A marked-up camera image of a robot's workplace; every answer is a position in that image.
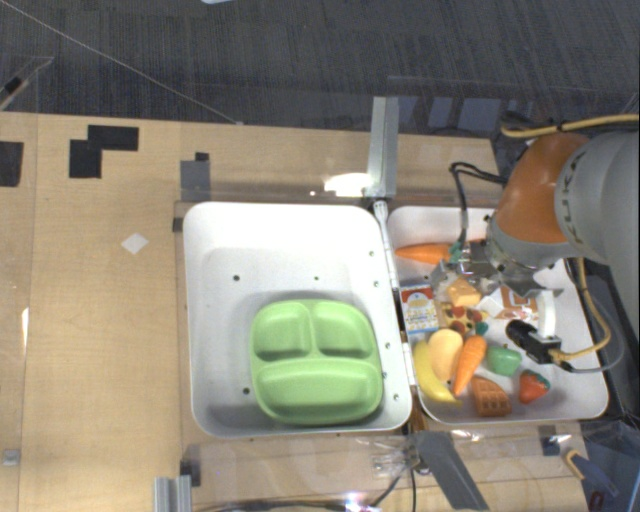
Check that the green divided plate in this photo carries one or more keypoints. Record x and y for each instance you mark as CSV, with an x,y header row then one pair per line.
x,y
315,380

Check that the red strawberry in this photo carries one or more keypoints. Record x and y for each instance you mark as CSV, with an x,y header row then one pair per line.
x,y
532,387

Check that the brown waffle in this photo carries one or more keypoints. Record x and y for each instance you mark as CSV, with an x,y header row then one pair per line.
x,y
491,398

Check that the black cylinder on white bracket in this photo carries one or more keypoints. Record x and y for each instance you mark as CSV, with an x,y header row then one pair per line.
x,y
530,340

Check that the yellow cheese wedge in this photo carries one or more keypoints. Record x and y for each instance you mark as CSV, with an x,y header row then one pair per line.
x,y
462,292

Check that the yellow orange mango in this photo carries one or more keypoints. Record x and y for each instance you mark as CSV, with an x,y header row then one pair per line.
x,y
445,352

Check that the white plastic tray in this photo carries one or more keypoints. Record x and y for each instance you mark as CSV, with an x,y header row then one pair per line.
x,y
280,240
565,405

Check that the pizza slice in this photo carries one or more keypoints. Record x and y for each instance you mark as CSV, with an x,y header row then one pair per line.
x,y
462,316

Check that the orange carrot with green top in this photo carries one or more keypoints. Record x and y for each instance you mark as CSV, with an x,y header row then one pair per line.
x,y
470,360

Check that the white and red carton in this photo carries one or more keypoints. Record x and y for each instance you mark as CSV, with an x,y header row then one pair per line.
x,y
417,310

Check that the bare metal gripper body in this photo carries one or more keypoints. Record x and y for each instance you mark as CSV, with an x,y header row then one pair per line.
x,y
475,267

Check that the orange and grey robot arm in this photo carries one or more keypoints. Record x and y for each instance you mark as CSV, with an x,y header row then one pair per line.
x,y
565,200

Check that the green pepper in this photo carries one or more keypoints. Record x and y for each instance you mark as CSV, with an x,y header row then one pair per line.
x,y
504,361

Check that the white packet with orange print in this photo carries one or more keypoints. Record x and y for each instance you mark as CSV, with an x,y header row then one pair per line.
x,y
515,306

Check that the yellow banana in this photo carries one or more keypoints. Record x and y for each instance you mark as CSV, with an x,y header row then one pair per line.
x,y
429,380

